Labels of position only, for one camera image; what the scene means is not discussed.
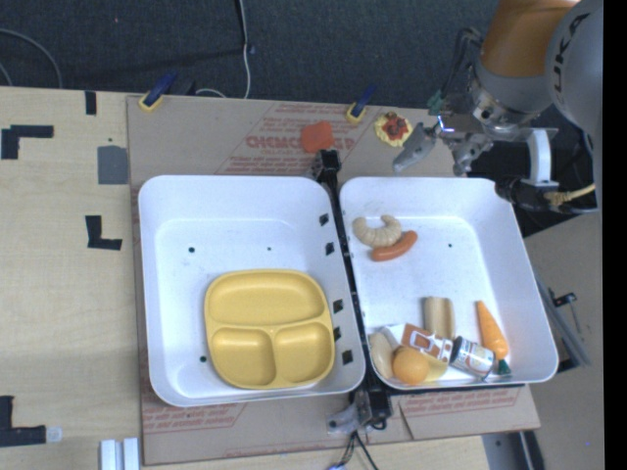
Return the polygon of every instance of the cardboard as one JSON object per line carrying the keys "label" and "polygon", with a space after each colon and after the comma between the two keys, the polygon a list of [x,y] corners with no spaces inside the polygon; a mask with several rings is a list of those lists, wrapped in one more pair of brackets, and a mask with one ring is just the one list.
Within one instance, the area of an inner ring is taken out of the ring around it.
{"label": "cardboard", "polygon": [[[380,141],[372,123],[395,109],[368,107],[362,122],[353,125],[345,120],[347,107],[339,105],[166,97],[147,114],[137,106],[139,98],[127,97],[127,124],[144,464],[344,447],[346,436],[330,435],[326,418],[349,405],[346,395],[181,408],[154,394],[147,370],[137,193],[147,179],[161,174],[305,175],[314,155],[302,148],[300,132],[321,120],[333,129],[343,165],[340,184],[358,175],[393,175],[392,160],[402,149]],[[400,112],[413,126],[435,123],[423,110]],[[452,166],[446,147],[436,145],[403,175],[449,176]],[[539,426],[527,386],[392,397],[392,402],[394,415],[386,429],[365,434],[369,444]]]}

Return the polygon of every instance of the wooden surface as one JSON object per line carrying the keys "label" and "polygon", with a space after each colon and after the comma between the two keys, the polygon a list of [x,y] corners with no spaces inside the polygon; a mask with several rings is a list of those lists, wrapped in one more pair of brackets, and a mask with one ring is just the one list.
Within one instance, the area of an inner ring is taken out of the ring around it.
{"label": "wooden surface", "polygon": [[[0,395],[13,426],[63,429],[45,446],[0,448],[0,468],[97,468],[102,440],[139,438],[139,374],[127,185],[99,185],[97,148],[126,147],[125,95],[0,88],[0,126],[54,125],[0,161]],[[119,251],[87,248],[86,215],[101,215]],[[481,437],[373,446],[380,468],[487,469]],[[342,450],[160,466],[324,469]],[[369,468],[356,454],[349,468]]]}

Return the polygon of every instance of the yellow plate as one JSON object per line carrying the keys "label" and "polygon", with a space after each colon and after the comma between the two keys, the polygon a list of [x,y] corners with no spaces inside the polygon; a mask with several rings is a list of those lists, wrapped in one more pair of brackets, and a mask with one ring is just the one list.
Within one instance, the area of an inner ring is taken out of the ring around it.
{"label": "yellow plate", "polygon": [[302,271],[221,275],[205,295],[205,324],[217,374],[236,387],[308,385],[324,378],[335,360],[326,297]]}

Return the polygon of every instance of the hot dog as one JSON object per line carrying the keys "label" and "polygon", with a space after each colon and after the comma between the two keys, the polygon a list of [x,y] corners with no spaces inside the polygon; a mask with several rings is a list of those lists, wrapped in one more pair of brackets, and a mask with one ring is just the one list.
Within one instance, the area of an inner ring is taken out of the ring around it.
{"label": "hot dog", "polygon": [[377,247],[372,250],[370,257],[374,261],[387,261],[403,255],[418,240],[418,234],[413,230],[406,231],[401,239],[390,247]]}

